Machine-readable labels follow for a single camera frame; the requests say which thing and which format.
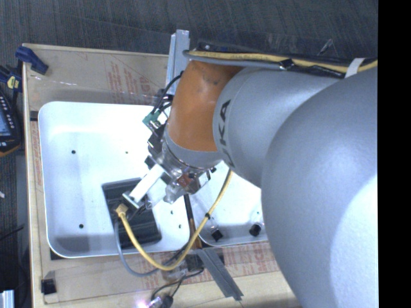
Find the gray cable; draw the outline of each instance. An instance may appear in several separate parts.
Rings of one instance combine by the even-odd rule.
[[[123,251],[121,250],[120,236],[119,236],[119,234],[118,234],[118,220],[116,220],[116,221],[114,222],[114,234],[116,235],[116,246],[117,246],[118,255],[120,256],[120,260],[121,260],[121,262],[123,263],[125,269],[126,269],[131,275],[137,276],[137,277],[145,277],[145,276],[152,275],[152,274],[154,274],[156,271],[159,270],[158,268],[155,268],[155,269],[153,269],[153,270],[151,270],[151,271],[148,271],[147,273],[138,273],[138,272],[132,270],[132,269],[130,268],[130,266],[127,264],[127,261],[126,261],[126,259],[124,258],[124,255],[123,255]]]
[[[197,60],[199,62],[217,64],[217,65],[229,65],[229,66],[241,66],[241,67],[262,67],[264,69],[275,69],[282,71],[280,65],[277,63],[270,62],[257,62],[252,60],[224,60],[219,58],[203,57],[203,56],[193,56],[189,54],[189,50],[184,50],[182,54],[192,60]]]

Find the wooden table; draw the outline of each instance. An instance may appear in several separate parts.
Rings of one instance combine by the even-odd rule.
[[[33,307],[136,307],[166,284],[161,273],[129,275],[118,256],[54,259],[46,236],[44,191],[37,112],[49,101],[148,104],[164,87],[165,55],[25,44],[49,70],[40,75],[23,66],[24,136],[28,177],[31,294]],[[225,264],[242,290],[241,302],[225,298],[205,271],[183,284],[173,307],[299,307],[279,271],[269,244],[222,248]],[[155,253],[157,259],[169,253]],[[138,254],[127,257],[137,270],[149,265]],[[56,291],[42,293],[43,285]]]

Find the gray floor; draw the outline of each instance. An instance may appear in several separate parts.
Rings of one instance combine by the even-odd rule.
[[[316,55],[332,39],[329,56],[378,55],[378,0],[0,0],[0,15],[2,65],[16,65],[23,42],[167,53],[177,28],[190,31],[193,45],[203,38]],[[0,158],[0,237],[21,224],[18,210],[25,209],[17,200],[21,154]],[[0,291],[17,288],[19,302],[26,287],[17,257],[26,232],[0,241],[0,253],[9,255],[0,256]]]

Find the yellow cable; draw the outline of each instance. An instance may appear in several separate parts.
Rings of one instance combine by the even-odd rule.
[[[202,229],[204,228],[204,225],[207,223],[209,216],[213,213],[214,209],[216,208],[217,204],[221,201],[225,191],[228,188],[228,185],[230,183],[231,177],[232,177],[233,172],[231,170],[229,170],[229,172],[227,173],[227,177],[224,180],[224,184],[220,190],[220,193],[217,196],[217,199],[215,200],[214,204],[211,206],[211,208],[208,210],[208,213],[205,214],[204,219],[201,221],[200,225],[198,226],[197,230],[195,231],[195,233],[193,234],[193,236],[191,237],[191,239],[189,240],[186,249],[184,250],[184,252],[182,253],[182,255],[177,259],[177,261],[169,266],[165,266],[163,264],[158,263],[157,261],[155,261],[153,258],[151,258],[149,256],[149,254],[147,252],[145,252],[145,250],[141,247],[140,243],[138,242],[138,240],[136,239],[136,237],[133,234],[133,230],[130,227],[130,224],[128,223],[127,217],[126,217],[126,211],[128,210],[127,206],[124,204],[120,204],[117,209],[117,215],[119,216],[119,218],[121,219],[121,221],[123,222],[124,228],[127,232],[127,235],[129,236],[131,242],[133,243],[133,245],[135,246],[135,248],[138,250],[138,252],[141,253],[141,255],[150,263],[152,264],[154,267],[159,268],[160,270],[165,270],[165,271],[170,271],[173,270],[174,268],[176,268],[186,257],[186,255],[188,254],[188,252],[190,251],[191,247],[193,246],[195,239],[197,238],[197,236],[200,234],[200,232],[202,231]]]
[[[200,56],[200,57],[209,57],[209,58],[217,58],[217,59],[224,59],[224,60],[257,60],[260,62],[275,62],[279,63],[284,60],[288,60],[288,57],[285,56],[278,56],[278,55],[266,55],[261,53],[217,53],[214,51],[197,51],[192,50],[188,51],[189,55],[192,56]],[[292,61],[297,66],[321,66],[326,69],[331,69],[333,71],[337,71],[340,73],[346,73],[348,66],[340,66],[340,65],[333,65],[333,64],[325,64],[325,63],[317,63],[311,62],[309,60],[303,60],[298,58],[292,58]],[[378,66],[378,60],[375,60],[367,65],[360,66],[358,68],[358,72],[365,71],[371,69],[373,67]]]

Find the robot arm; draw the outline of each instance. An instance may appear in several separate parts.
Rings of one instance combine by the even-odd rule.
[[[166,200],[224,160],[261,188],[303,307],[378,306],[376,79],[376,67],[341,80],[191,61],[149,147]]]

